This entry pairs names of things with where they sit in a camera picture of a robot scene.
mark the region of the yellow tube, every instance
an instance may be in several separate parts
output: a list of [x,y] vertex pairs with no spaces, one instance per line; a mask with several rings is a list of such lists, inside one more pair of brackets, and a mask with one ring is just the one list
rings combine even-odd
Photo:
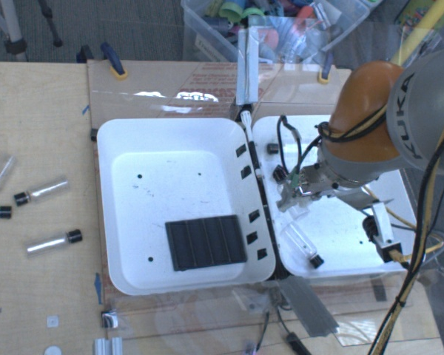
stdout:
[[417,24],[403,45],[393,55],[390,62],[399,66],[413,53],[413,51],[420,45],[421,41],[426,37],[434,25],[444,15],[444,0],[436,0],[423,19]]

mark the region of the gray carpet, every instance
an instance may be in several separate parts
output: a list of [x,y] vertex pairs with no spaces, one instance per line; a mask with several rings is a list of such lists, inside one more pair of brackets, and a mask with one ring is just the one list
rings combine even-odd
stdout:
[[[40,12],[37,0],[14,0],[27,56],[32,62],[75,63],[76,53],[89,45],[96,58],[102,58],[100,44],[109,42],[121,59],[180,61],[183,56],[184,22],[181,0],[47,0],[64,46],[53,46],[53,37]],[[408,0],[385,0],[371,15],[334,49],[339,67],[354,69],[373,59],[388,59],[398,48],[395,17]],[[440,31],[444,47],[444,27]],[[0,61],[15,61],[6,54],[0,30]],[[422,172],[406,170],[405,180],[413,205]],[[438,186],[444,184],[441,177]],[[444,231],[444,201],[437,228]],[[444,253],[438,258],[444,268]],[[444,339],[444,280],[440,290],[430,288],[431,301]]]

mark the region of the cable connector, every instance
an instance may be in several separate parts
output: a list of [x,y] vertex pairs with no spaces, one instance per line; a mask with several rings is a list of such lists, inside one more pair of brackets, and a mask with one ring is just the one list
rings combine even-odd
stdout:
[[293,332],[289,333],[286,338],[286,342],[289,344],[291,349],[298,355],[311,355],[309,350]]

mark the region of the wooden tabletop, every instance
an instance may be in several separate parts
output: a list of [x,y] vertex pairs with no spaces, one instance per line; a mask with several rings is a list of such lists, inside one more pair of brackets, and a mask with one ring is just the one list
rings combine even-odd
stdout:
[[[121,332],[102,328],[101,312],[106,306],[101,293],[101,232],[89,104],[84,64],[0,63],[0,154],[14,155],[17,160],[0,190],[0,206],[13,207],[12,218],[0,220],[0,355],[43,354],[51,345],[57,345],[63,354],[92,354],[94,339],[117,336],[124,337],[125,355],[241,354],[247,339],[259,337],[262,319],[249,325],[179,334],[160,330],[164,335],[158,335],[158,324],[165,321],[155,307],[143,316],[123,310]],[[13,195],[59,175],[67,176],[68,192],[15,206]],[[27,258],[27,241],[72,229],[82,230],[82,242]],[[397,286],[393,283],[392,293]],[[338,301],[329,295],[329,288],[332,286],[319,285],[315,290],[321,295],[325,292],[326,305],[335,310]],[[419,283],[412,296],[387,353],[444,354]],[[342,306],[348,305],[346,299]],[[193,308],[191,311],[187,305],[182,316],[170,317],[191,322],[201,305]],[[385,306],[364,308],[360,313],[338,309],[334,317],[347,326],[355,322],[357,328],[365,329],[362,322],[378,325],[385,312]],[[349,332],[345,328],[337,336],[308,338],[292,314],[284,317],[313,355],[368,352],[368,343],[346,340]],[[156,328],[156,334],[144,335],[145,325]],[[270,321],[259,354],[292,354],[283,342],[284,335],[279,323]]]

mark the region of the black cap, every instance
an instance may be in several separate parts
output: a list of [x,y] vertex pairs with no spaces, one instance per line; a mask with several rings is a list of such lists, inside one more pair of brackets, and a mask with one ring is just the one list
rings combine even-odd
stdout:
[[26,192],[18,193],[13,197],[15,198],[17,206],[24,205],[30,202],[30,196],[28,196],[28,193]]
[[82,233],[79,229],[69,231],[67,233],[67,240],[69,243],[76,243],[82,241]]
[[0,218],[11,218],[11,217],[12,217],[12,207],[0,206]]
[[317,268],[324,263],[324,259],[319,255],[315,255],[311,259],[309,259],[309,262],[312,264],[314,268]]

